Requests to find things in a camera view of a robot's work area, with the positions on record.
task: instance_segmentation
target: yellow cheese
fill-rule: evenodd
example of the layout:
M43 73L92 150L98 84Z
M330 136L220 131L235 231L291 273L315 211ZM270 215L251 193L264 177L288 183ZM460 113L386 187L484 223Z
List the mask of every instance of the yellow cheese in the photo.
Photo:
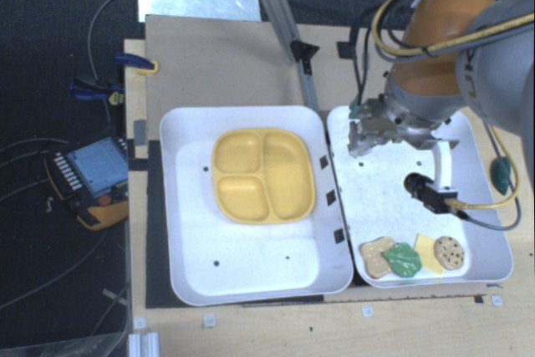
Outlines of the yellow cheese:
M419 233L416 236L415 252L420 255L421 265L425 269L437 275L442 275L444 272L444 267L435 258L435 249L433 248L434 245L434 239Z

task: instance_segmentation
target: yellow cable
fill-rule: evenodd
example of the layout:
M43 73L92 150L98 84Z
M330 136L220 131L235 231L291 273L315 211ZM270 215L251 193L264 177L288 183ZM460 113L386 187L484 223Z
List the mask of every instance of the yellow cable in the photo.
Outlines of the yellow cable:
M62 193L59 191L58 187L56 186L56 183L54 182L54 179L52 178L52 175L50 174L50 170L48 169L47 161L45 160L43 163L44 163L44 170L46 171L47 176L48 176L48 181L52 185L52 188L56 191L56 194L59 196L59 199L61 201L65 201L65 200L68 200L70 197L74 196L74 194L67 195L67 196L63 196L62 195Z
M374 19L371 23L371 33L377 46L379 46L382 51L394 55L395 57L415 57L416 55L421 54L430 55L445 48L452 48L463 43L474 42L476 40L488 38L495 34L503 33L507 30L511 30L525 24L533 23L533 20L535 19L535 13L528 13L526 15L522 15L521 17L513 18L508 21L504 21L503 23L495 24L491 27L465 34L457 38L449 39L444 42L434 43L424 48L392 48L381 40L378 30L380 17L383 15L383 12L392 1L393 0L387 0L377 10L377 13L374 15Z
M503 145L502 139L500 138L500 135L496 132L496 129L492 126L491 130L494 134L494 137L496 138L498 145L500 146L500 149L502 149L504 155L511 164L512 174L515 177L515 190L503 201L495 202L493 204L467 204L466 202L459 201L457 199L445 199L444 202L453 210L489 210L492 208L501 208L512 202L518 195L518 191L520 189L520 177L518 175L517 166L509 155L509 152L507 151L506 147Z

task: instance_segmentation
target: electronic device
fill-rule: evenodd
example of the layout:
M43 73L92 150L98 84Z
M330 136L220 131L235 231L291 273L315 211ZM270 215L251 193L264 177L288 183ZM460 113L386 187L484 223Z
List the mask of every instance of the electronic device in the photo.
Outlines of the electronic device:
M92 231L128 216L126 143L105 137L49 154L45 169L58 197Z

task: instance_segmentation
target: blue clamp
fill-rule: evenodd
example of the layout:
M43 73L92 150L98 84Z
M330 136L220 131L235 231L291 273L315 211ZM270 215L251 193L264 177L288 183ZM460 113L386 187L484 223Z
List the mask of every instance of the blue clamp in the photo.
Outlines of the blue clamp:
M149 61L139 55L116 53L114 63L121 66L136 67L138 74L158 73L158 63L156 61Z
M117 84L97 84L81 78L75 78L69 85L69 91L75 99L93 101L108 99L112 94L123 94L125 88Z

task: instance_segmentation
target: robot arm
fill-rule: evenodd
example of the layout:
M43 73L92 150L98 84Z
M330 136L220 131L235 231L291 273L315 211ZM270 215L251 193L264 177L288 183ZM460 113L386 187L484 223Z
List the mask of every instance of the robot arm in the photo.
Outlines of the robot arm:
M533 0L421 0L402 42L429 46L532 12ZM437 140L431 132L466 105L488 124L522 137L533 186L532 21L497 41L395 64L385 93L366 100L351 123L349 152L363 156L401 140L432 149Z

